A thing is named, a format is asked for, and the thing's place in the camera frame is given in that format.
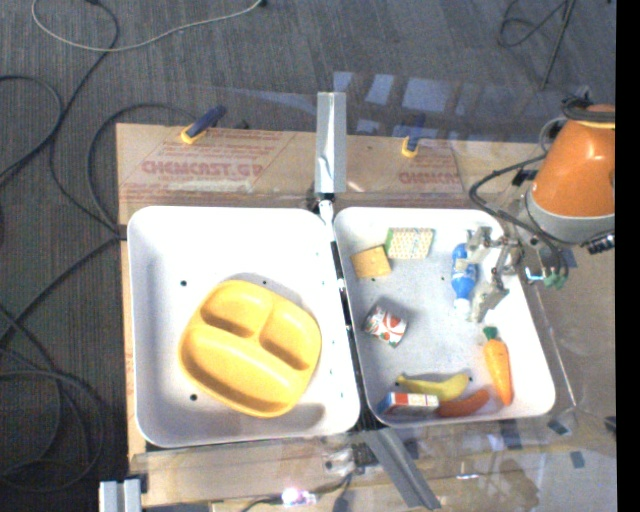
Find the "soda can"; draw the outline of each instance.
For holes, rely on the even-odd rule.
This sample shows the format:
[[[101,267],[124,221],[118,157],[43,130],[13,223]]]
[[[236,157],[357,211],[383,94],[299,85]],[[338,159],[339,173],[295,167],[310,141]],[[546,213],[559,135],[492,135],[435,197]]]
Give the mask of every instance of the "soda can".
[[[375,306],[367,316],[363,329],[368,334],[396,347],[407,330],[407,322],[380,306]]]

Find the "toy banana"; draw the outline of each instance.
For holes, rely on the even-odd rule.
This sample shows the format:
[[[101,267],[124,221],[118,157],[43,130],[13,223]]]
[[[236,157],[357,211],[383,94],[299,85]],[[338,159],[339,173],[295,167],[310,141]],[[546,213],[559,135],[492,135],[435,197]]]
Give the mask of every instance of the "toy banana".
[[[469,376],[466,373],[456,373],[453,377],[442,382],[434,382],[422,379],[407,379],[400,375],[396,382],[407,388],[411,393],[422,393],[425,395],[436,395],[438,400],[446,402],[458,398],[469,384]]]

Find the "metal bracket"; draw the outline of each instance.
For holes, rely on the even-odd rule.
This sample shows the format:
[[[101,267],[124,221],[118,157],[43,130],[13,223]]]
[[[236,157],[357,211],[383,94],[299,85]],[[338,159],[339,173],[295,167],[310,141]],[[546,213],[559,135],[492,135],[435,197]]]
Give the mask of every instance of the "metal bracket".
[[[347,97],[318,93],[316,121],[316,194],[347,191]]]
[[[318,203],[318,215],[324,222],[329,242],[334,242],[336,236],[333,232],[333,203],[329,199],[323,199]]]
[[[138,478],[122,483],[100,482],[100,512],[142,512],[142,487]]]
[[[440,501],[418,470],[395,430],[384,428],[360,432],[386,473],[402,495],[407,507],[442,508]]]
[[[469,319],[472,322],[482,322],[489,310],[500,304],[508,294],[509,290],[496,281],[480,283],[474,291]]]
[[[482,263],[491,250],[491,230],[488,226],[480,226],[467,241],[467,261]]]

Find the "cardboard sheet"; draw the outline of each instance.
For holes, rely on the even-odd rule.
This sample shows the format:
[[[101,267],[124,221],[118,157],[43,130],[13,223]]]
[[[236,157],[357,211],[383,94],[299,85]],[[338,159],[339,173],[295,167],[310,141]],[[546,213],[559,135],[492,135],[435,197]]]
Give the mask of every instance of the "cardboard sheet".
[[[183,127],[116,126],[119,222],[150,205],[293,206],[313,191],[315,133],[211,128],[194,144]],[[463,195],[447,141],[421,140],[401,153],[402,139],[347,136],[347,194],[434,198]]]

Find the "yellow divided plate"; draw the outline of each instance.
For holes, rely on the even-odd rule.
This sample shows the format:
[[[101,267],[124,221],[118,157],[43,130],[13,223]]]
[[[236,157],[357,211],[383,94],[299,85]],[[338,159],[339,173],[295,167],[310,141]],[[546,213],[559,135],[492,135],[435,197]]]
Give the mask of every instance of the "yellow divided plate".
[[[315,319],[262,286],[217,285],[178,346],[182,370],[229,407],[261,418],[290,411],[315,370],[322,337]]]

